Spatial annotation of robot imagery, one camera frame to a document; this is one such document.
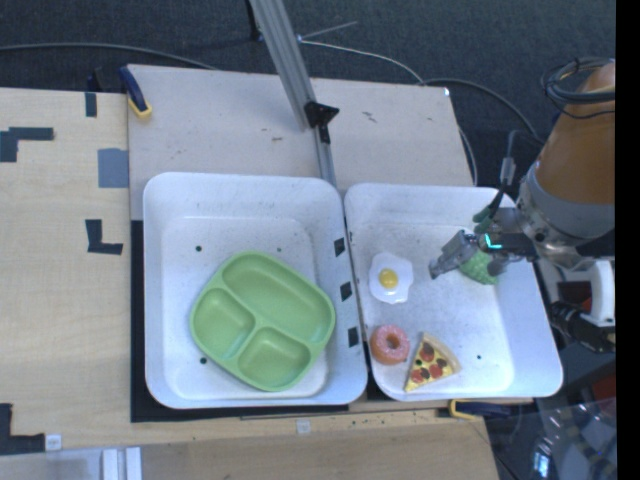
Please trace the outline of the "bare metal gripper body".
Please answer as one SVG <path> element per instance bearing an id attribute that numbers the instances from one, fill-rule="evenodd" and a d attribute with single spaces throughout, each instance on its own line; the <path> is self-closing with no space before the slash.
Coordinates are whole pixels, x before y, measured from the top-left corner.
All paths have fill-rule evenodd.
<path id="1" fill-rule="evenodd" d="M 480 249 L 491 257 L 516 255 L 522 260 L 545 259 L 565 269 L 581 269 L 578 239 L 553 228 L 535 212 L 520 207 L 490 210 L 480 221 Z"/>

